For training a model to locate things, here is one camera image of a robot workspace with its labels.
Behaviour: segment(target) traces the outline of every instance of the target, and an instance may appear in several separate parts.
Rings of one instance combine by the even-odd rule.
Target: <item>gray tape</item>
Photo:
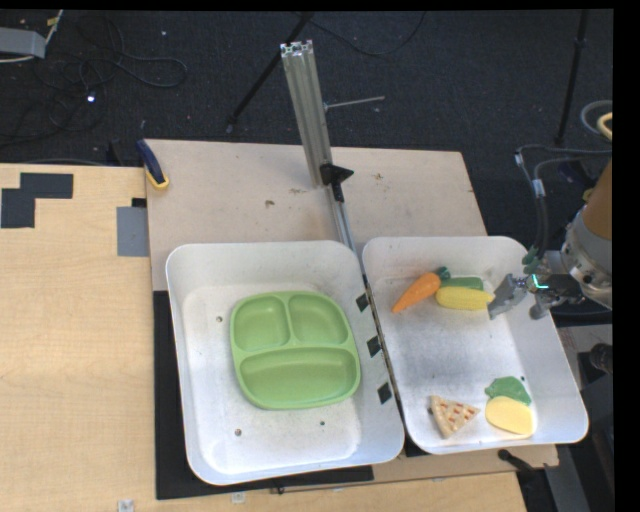
[[[147,209],[119,206],[118,256],[149,256]]]

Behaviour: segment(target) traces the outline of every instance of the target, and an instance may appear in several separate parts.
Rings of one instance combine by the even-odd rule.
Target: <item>black bracket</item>
[[[333,198],[336,201],[344,203],[344,195],[342,193],[342,182],[353,175],[353,171],[338,167],[333,164],[322,164],[320,166],[320,177],[324,185],[331,185],[333,190]]]

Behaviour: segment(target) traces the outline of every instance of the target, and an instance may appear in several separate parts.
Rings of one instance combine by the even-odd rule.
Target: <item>toy carrot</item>
[[[397,302],[391,308],[392,313],[397,313],[403,309],[413,306],[417,302],[433,295],[438,291],[442,280],[436,272],[422,274],[407,288]]]

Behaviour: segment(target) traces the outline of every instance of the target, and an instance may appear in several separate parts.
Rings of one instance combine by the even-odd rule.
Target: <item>pizza slice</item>
[[[464,427],[480,412],[473,405],[431,395],[431,412],[442,435],[447,438]]]

